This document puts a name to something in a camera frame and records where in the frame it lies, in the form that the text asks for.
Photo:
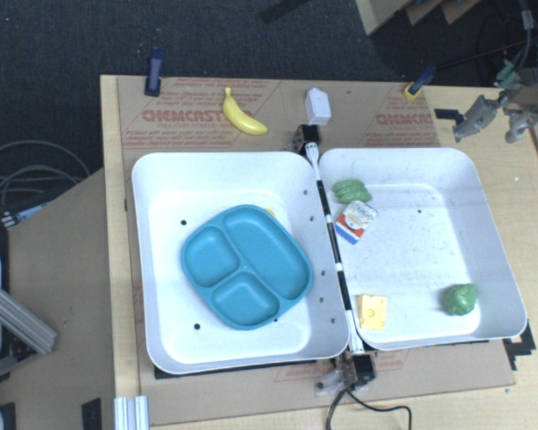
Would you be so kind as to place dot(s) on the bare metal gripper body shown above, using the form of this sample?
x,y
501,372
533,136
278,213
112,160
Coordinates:
x,y
531,92

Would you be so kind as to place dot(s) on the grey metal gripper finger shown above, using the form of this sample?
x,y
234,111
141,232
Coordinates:
x,y
475,117
519,126

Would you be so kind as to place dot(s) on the white plastic tray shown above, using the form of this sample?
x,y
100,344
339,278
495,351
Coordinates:
x,y
233,173
421,249

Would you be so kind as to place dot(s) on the green pea pods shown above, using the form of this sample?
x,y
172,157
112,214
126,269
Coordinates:
x,y
350,191

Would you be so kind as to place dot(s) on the white carton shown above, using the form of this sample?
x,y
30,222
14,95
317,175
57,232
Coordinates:
x,y
318,105

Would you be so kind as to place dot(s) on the white red blue packet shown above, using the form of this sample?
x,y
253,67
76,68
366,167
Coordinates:
x,y
354,223

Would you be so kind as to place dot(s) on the green broccoli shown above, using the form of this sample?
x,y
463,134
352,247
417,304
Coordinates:
x,y
460,299

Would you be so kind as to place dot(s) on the thin black and white rod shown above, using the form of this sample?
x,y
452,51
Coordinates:
x,y
333,240

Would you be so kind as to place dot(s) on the yellow cheese wedge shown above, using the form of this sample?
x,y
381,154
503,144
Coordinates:
x,y
372,312

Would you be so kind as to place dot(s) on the yellow banana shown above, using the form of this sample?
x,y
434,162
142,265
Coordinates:
x,y
241,118

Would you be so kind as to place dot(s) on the blue divided plate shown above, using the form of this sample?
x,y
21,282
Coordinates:
x,y
246,267

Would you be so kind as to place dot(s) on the brown cardboard board red print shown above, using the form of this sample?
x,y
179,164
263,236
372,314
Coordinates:
x,y
197,119

